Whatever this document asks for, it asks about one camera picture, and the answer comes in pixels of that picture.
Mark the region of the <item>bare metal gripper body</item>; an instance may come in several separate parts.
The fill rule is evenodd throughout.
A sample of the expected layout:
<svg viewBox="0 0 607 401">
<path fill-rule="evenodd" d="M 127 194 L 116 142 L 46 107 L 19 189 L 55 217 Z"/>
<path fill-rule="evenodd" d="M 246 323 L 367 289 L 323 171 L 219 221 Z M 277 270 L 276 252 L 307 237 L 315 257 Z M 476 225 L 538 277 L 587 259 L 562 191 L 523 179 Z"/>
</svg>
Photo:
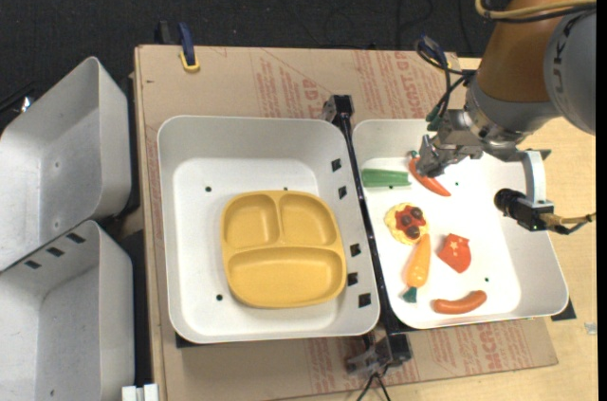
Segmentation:
<svg viewBox="0 0 607 401">
<path fill-rule="evenodd" d="M 450 109 L 442 116 L 432 118 L 427 130 L 436 154 L 459 154 L 463 159 L 480 158 L 484 154 L 483 146 L 470 125 L 470 115 L 464 110 Z"/>
</svg>

